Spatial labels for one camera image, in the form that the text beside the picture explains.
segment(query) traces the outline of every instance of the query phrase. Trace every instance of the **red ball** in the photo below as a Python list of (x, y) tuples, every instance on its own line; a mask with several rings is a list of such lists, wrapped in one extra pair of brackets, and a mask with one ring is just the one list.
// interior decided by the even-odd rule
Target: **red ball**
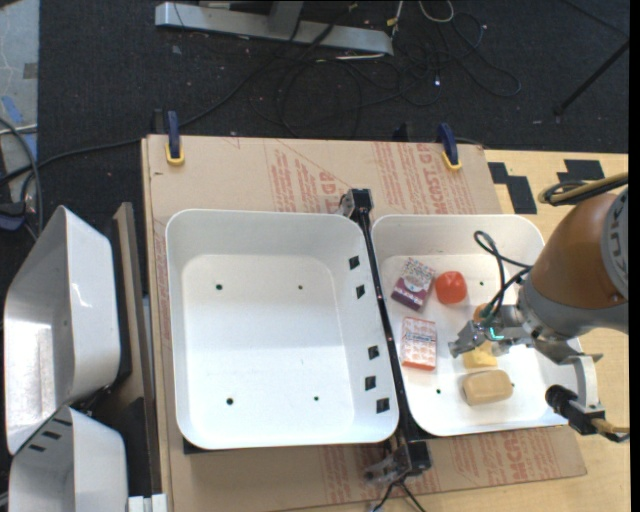
[(443, 304), (457, 304), (467, 296), (467, 282), (457, 270), (443, 272), (436, 278), (436, 295)]

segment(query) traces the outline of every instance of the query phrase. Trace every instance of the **cardboard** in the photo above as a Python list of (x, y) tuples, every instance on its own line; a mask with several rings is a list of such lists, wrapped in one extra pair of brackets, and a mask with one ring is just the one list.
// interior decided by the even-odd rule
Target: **cardboard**
[[(362, 511), (363, 502), (377, 501), (385, 490), (362, 478), (364, 468), (382, 458), (378, 445), (185, 454), (175, 419), (164, 228), (187, 208), (334, 212), (353, 187), (372, 190), (375, 216), (500, 213), (484, 151), (460, 146), (463, 167), (449, 171), (437, 144), (191, 136), (182, 143), (185, 163), (173, 167), (166, 137), (142, 142), (160, 463), (169, 508), (268, 512), (343, 504), (341, 511)], [(418, 495), (491, 493), (496, 486), (586, 473), (568, 427), (438, 438), (429, 445), (434, 467), (408, 481)]]

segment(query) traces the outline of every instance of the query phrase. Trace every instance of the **black floor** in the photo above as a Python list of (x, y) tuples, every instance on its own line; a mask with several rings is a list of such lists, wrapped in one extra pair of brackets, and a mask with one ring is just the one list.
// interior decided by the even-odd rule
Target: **black floor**
[[(395, 56), (366, 61), (157, 28), (158, 3), (42, 0), (45, 221), (64, 204), (101, 229), (132, 202), (143, 246), (137, 141), (152, 130), (154, 109), (177, 111), (185, 134), (384, 140), (407, 123), (414, 140), (429, 141), (446, 122), (461, 141), (490, 149), (628, 152), (628, 50), (560, 118), (554, 108), (628, 41), (629, 0), (454, 0), (447, 23), (404, 2)], [(358, 2), (344, 14), (348, 5), (306, 2), (303, 18), (389, 31), (398, 2)], [(423, 6), (449, 15), (447, 2)], [(25, 231), (0, 232), (3, 300), (31, 245)]]

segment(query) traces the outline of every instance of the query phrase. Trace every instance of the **white bin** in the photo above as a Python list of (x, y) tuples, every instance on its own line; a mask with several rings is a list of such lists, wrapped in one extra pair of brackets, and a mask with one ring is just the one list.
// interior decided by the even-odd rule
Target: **white bin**
[(203, 449), (373, 443), (398, 407), (365, 240), (339, 215), (166, 228), (177, 421)]
[(4, 308), (5, 415), (14, 454), (62, 405), (116, 378), (120, 334), (109, 240), (63, 206)]
[(9, 512), (124, 512), (127, 500), (120, 434), (66, 406), (11, 462)]
[[(405, 316), (436, 322), (437, 365), (434, 371), (402, 366), (402, 377), (411, 415), (418, 425), (437, 436), (564, 425), (545, 401), (552, 384), (577, 389), (573, 366), (558, 366), (538, 351), (516, 346), (498, 358), (498, 367), (509, 375), (513, 395), (504, 401), (469, 406), (461, 393), (461, 381), (469, 373), (461, 356), (453, 358), (448, 342), (473, 317), (476, 306), (489, 302), (500, 289), (496, 258), (474, 240), (476, 230), (485, 231), (508, 258), (533, 264), (543, 239), (529, 220), (517, 215), (390, 215), (372, 228), (373, 245), (392, 323), (396, 346), (400, 347)], [(419, 313), (390, 299), (407, 257), (429, 265), (437, 274), (457, 270), (465, 277), (468, 296), (459, 304), (441, 304), (431, 288)], [(505, 264), (506, 279), (520, 267)], [(504, 304), (515, 304), (518, 286), (512, 286)], [(580, 350), (574, 340), (574, 347)]]

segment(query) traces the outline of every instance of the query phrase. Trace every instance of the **blue clamp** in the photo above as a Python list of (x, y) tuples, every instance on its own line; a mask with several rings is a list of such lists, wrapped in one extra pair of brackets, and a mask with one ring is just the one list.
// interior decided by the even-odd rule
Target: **blue clamp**
[(25, 223), (25, 204), (18, 203), (0, 204), (0, 230), (18, 231)]
[(447, 123), (440, 123), (438, 125), (438, 136), (436, 142), (442, 142), (444, 151), (442, 152), (442, 159), (445, 165), (451, 171), (457, 171), (462, 167), (462, 163), (458, 158), (458, 146), (456, 144), (456, 138), (453, 136), (453, 131), (449, 128)]
[(180, 141), (180, 129), (178, 125), (178, 114), (175, 110), (167, 112), (167, 125), (169, 142), (165, 145), (167, 162), (170, 165), (182, 165), (184, 163), (184, 148)]

